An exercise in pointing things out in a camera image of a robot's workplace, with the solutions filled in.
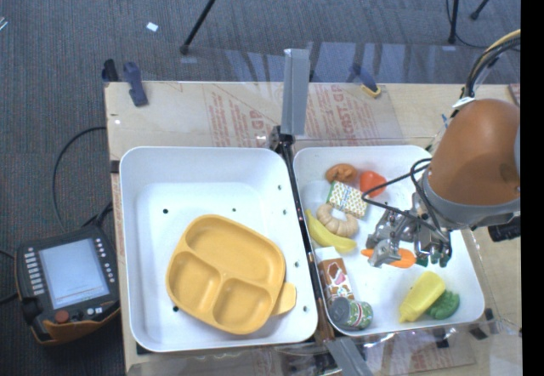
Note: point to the brown cardboard board red print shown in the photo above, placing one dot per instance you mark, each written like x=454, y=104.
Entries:
x=178, y=119

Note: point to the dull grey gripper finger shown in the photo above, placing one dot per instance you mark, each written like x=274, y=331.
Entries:
x=386, y=253
x=375, y=240

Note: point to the brown bread roll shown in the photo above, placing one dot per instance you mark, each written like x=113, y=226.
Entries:
x=341, y=173

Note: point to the green and red can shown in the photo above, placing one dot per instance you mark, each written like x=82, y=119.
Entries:
x=355, y=315

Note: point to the white plastic tray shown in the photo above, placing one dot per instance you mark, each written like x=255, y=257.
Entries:
x=191, y=178
x=387, y=285

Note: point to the yellow banana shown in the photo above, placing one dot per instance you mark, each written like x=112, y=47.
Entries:
x=325, y=236

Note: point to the orange red toy pepper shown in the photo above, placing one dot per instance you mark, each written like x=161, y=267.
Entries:
x=372, y=182

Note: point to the yellow divided plate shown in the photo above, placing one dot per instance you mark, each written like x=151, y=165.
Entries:
x=229, y=272

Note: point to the brown and white carton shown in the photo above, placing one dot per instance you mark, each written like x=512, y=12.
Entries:
x=336, y=276

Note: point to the yellow squeeze bottle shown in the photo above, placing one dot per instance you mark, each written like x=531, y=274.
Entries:
x=421, y=295

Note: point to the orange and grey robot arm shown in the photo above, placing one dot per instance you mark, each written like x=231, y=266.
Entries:
x=476, y=157

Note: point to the green broccoli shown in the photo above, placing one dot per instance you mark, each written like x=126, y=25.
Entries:
x=446, y=306

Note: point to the patterned white green carton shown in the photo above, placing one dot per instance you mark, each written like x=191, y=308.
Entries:
x=348, y=199

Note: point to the black cylinder on white bracket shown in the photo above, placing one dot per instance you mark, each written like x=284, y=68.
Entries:
x=506, y=230

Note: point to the orange carrot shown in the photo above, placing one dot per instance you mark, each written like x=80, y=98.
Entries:
x=407, y=258

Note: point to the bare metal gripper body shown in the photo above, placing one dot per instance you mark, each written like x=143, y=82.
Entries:
x=399, y=225

